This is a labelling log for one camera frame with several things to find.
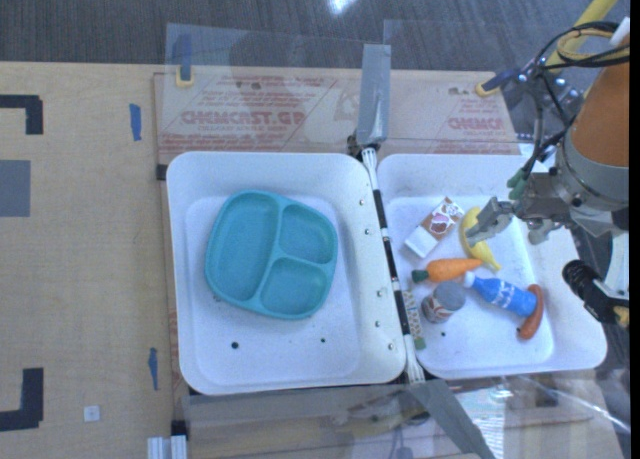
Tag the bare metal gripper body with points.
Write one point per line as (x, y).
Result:
(547, 199)

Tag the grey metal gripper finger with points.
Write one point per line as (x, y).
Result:
(487, 232)
(491, 209)

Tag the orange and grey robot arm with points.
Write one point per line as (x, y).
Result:
(602, 117)

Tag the yellow banana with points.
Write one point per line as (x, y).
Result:
(482, 251)

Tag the orange carrot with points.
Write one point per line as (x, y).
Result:
(450, 269)

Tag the brown and white carton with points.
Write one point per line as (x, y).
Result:
(434, 227)

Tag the blue and white bottle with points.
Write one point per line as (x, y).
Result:
(502, 294)

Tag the small grey-lidded can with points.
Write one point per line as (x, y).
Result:
(444, 302)

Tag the brown sausage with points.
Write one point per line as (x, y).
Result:
(533, 319)

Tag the patterned packet with green end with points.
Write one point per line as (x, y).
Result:
(414, 319)

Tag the white plastic tray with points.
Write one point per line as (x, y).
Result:
(280, 347)
(480, 347)

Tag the blue divided plate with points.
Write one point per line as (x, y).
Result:
(272, 254)

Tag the brown cardboard board red print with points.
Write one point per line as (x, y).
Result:
(280, 112)

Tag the black cylinder on white bracket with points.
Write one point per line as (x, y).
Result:
(597, 287)

